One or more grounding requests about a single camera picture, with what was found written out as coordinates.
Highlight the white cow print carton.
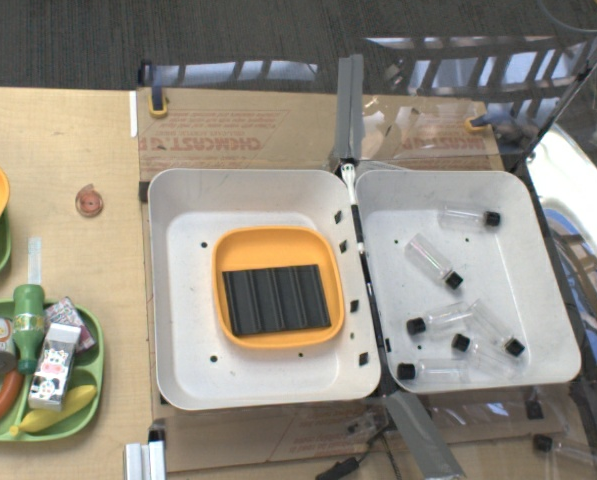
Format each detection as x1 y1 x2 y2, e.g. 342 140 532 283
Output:
27 322 83 413

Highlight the green divided plate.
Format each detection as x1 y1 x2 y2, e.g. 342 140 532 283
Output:
0 298 105 443

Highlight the pink round doughnut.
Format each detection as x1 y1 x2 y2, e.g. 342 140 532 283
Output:
74 183 105 218

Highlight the brown cardboard board red print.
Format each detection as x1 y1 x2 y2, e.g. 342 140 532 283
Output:
136 86 570 474

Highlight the thin black and white rod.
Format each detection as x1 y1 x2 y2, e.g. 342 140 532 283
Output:
340 163 393 355

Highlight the orange sausage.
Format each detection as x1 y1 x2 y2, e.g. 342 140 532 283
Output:
0 368 26 429

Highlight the black block with wires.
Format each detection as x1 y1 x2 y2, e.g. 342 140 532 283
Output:
315 456 362 480

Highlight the white plastic tray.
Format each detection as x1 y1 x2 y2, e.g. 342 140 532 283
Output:
353 169 583 396
146 167 383 413

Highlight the clear plastic bottle black cap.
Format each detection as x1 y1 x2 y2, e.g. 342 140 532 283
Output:
403 232 465 291
532 433 597 470
396 358 472 385
405 301 475 337
450 332 517 377
469 298 527 359
437 205 502 232

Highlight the pink packet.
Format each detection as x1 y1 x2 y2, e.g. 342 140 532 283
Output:
43 295 98 355

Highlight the green bottle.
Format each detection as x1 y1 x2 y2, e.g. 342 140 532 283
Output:
11 283 47 376

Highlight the yellow banana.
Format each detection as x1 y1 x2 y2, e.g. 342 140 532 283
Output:
9 383 99 437

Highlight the black ribbed rack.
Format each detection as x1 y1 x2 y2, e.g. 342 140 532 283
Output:
221 263 333 338

